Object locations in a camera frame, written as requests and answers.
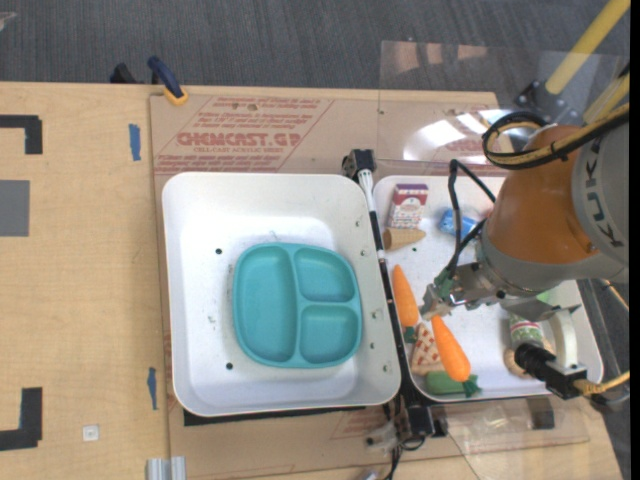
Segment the cable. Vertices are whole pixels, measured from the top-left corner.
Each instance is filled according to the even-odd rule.
[[[426,436],[422,436],[420,438],[409,437],[400,443],[400,447],[405,451],[413,452],[420,448],[426,440]]]
[[[628,122],[629,103],[548,146],[513,153],[493,152],[492,148],[502,131],[518,126],[539,127],[539,121],[528,120],[526,115],[521,114],[523,113],[516,112],[499,119],[482,135],[482,149],[492,164],[504,169],[519,170],[544,165],[556,159],[565,159],[570,152]]]
[[[389,404],[386,403],[382,406],[382,410],[384,411],[384,415],[387,417],[387,421],[391,420],[391,409],[389,408]]]
[[[401,396],[398,394],[394,400],[395,403],[395,417],[397,418],[398,416],[400,416],[400,412],[402,411],[402,398]]]
[[[598,281],[602,283],[602,290],[603,291],[608,290],[609,293],[613,295],[614,300],[628,313],[629,304],[627,303],[626,300],[624,300],[624,297],[620,294],[618,289],[611,283],[611,281],[608,281],[606,279],[599,279]]]
[[[402,447],[396,446],[391,452],[391,471],[387,473],[387,476],[384,477],[384,480],[393,480],[393,475],[398,468],[398,464],[400,464],[400,458],[402,457]]]
[[[617,377],[607,382],[601,382],[600,384],[596,384],[587,379],[578,379],[573,383],[573,385],[585,396],[597,395],[623,384],[628,381],[630,377],[631,372],[626,371],[622,375],[618,375]]]
[[[453,209],[453,216],[455,219],[455,249],[449,263],[446,266],[446,270],[448,271],[449,279],[452,279],[455,275],[456,268],[458,266],[458,260],[460,258],[460,253],[466,247],[466,245],[480,232],[484,221],[480,224],[474,226],[474,228],[467,234],[464,238],[464,241],[461,238],[461,216],[460,216],[460,205],[458,204],[458,196],[456,194],[455,183],[458,176],[458,168],[462,169],[467,176],[469,176],[487,195],[487,197],[491,200],[492,203],[496,202],[496,197],[493,195],[493,192],[487,187],[480,178],[478,178],[466,165],[456,160],[455,158],[449,162],[449,197],[451,198],[451,206]]]
[[[600,96],[589,105],[582,115],[585,123],[592,123],[603,115],[608,114],[629,94],[631,86],[630,69],[630,63],[627,62],[620,74],[611,80],[611,83],[602,91]]]

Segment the gray carpet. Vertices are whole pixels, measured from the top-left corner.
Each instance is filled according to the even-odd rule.
[[[184,84],[376,89],[383,41],[568,51],[608,1],[0,0],[17,13],[0,80],[108,83],[125,63],[148,82],[158,55]],[[629,58],[630,36],[627,12],[596,53]],[[607,297],[596,332],[615,372],[629,367],[629,320]],[[629,418],[628,403],[606,416],[625,479]]]

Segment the black wire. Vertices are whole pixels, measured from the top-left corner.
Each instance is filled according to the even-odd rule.
[[[456,162],[458,167],[460,167],[460,169],[462,169],[467,174],[467,176],[469,176],[469,178],[475,181],[476,184],[483,190],[483,192],[487,194],[487,197],[491,199],[491,202],[495,203],[496,196],[494,196],[493,192],[489,190],[489,187],[487,187],[480,178],[478,178],[473,172],[471,172],[471,170],[466,165],[464,165],[463,163],[460,163],[458,160],[454,160],[454,161]]]
[[[478,178],[466,165],[456,160],[455,158],[449,162],[449,197],[451,198],[451,206],[453,207],[453,215],[456,219],[455,225],[455,248],[453,251],[453,255],[447,264],[447,270],[449,271],[449,279],[453,278],[456,272],[456,268],[458,266],[458,260],[460,258],[460,253],[467,246],[467,244],[480,232],[484,221],[475,226],[468,234],[465,236],[464,241],[461,239],[461,216],[460,216],[460,206],[458,203],[458,196],[456,194],[455,183],[458,175],[458,167],[462,169],[467,176],[469,176],[487,195],[487,197],[491,200],[492,203],[496,202],[496,197],[493,195],[493,192],[487,187],[480,178]]]
[[[413,452],[413,451],[416,451],[418,448],[420,448],[426,440],[427,440],[426,436],[409,437],[408,439],[405,439],[404,441],[402,441],[402,443],[400,443],[400,446],[402,447],[403,450],[407,452]],[[408,444],[414,441],[416,442],[416,444],[413,444],[413,445]]]
[[[500,129],[503,126],[513,123],[534,123],[538,125],[540,128],[543,126],[547,126],[549,123],[542,119],[538,114],[534,112],[528,112],[526,110],[520,110],[517,112],[512,112],[511,114],[507,114],[506,116],[502,116],[495,123],[493,123],[486,132],[482,134],[482,151],[484,155],[489,158],[489,155],[497,156],[497,157],[506,157],[506,156],[521,156],[528,154],[529,151],[516,151],[510,153],[494,153],[489,151],[488,142],[489,138],[494,134],[500,133]]]
[[[608,393],[597,393],[590,396],[591,403],[596,406],[600,411],[618,410],[623,403],[631,399],[631,388],[623,387],[622,393],[615,398],[609,398],[607,395],[611,395],[615,390]]]
[[[396,472],[400,458],[402,457],[402,447],[396,446],[391,452],[391,471],[384,477],[384,480],[392,480],[393,474]]]
[[[622,71],[620,71],[620,73],[618,74],[618,78],[622,78],[623,76],[629,74],[629,71],[631,71],[631,61],[627,62],[627,65],[622,68]]]
[[[492,128],[495,127],[496,124],[499,123],[500,120],[496,121],[496,123],[494,123],[494,125],[492,126]],[[482,150],[485,153],[485,156],[487,157],[487,159],[494,165],[497,165],[498,167],[502,167],[503,169],[507,169],[507,170],[511,170],[511,171],[518,171],[518,170],[522,170],[522,169],[530,169],[532,167],[538,167],[540,165],[544,165],[544,164],[548,164],[549,162],[552,162],[553,160],[557,160],[557,159],[563,159],[566,158],[567,155],[569,153],[571,153],[572,151],[575,151],[576,149],[584,146],[585,144],[587,144],[588,142],[591,142],[592,140],[603,136],[604,134],[610,132],[611,130],[613,130],[614,128],[617,128],[618,126],[626,123],[629,121],[629,110],[627,109],[625,112],[623,112],[622,114],[620,114],[619,116],[614,117],[613,119],[602,123],[600,126],[597,126],[596,128],[594,128],[593,130],[591,130],[588,133],[585,133],[582,137],[580,137],[578,140],[572,142],[571,144],[567,144],[564,147],[561,147],[559,149],[555,149],[553,150],[552,154],[546,155],[542,158],[536,158],[535,160],[530,160],[528,162],[522,162],[520,164],[505,164],[499,161],[496,161],[494,159],[492,159],[491,157],[494,158],[516,158],[519,156],[523,156],[526,154],[530,154],[532,151],[528,150],[528,151],[519,151],[519,152],[515,152],[515,153],[493,153],[491,151],[488,150],[487,147],[487,142],[490,138],[490,133],[489,130],[492,130],[492,128],[489,128],[489,130],[487,132],[485,132],[482,135]]]

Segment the orange carrot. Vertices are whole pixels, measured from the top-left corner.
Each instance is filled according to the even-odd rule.
[[[404,327],[413,327],[420,320],[420,311],[413,296],[411,285],[400,265],[393,267],[392,284],[400,323]]]
[[[460,343],[440,315],[431,318],[431,326],[445,371],[455,381],[467,381],[471,375],[471,364]]]

